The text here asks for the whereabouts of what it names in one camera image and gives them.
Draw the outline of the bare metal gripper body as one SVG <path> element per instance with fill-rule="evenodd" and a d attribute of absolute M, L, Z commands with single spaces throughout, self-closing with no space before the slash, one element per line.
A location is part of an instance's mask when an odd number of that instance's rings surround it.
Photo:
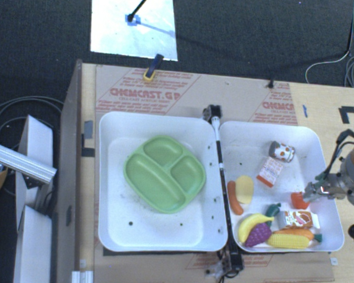
<path fill-rule="evenodd" d="M 320 187 L 321 194 L 329 199 L 343 199 L 352 194 L 352 186 L 343 175 L 329 174 Z"/>

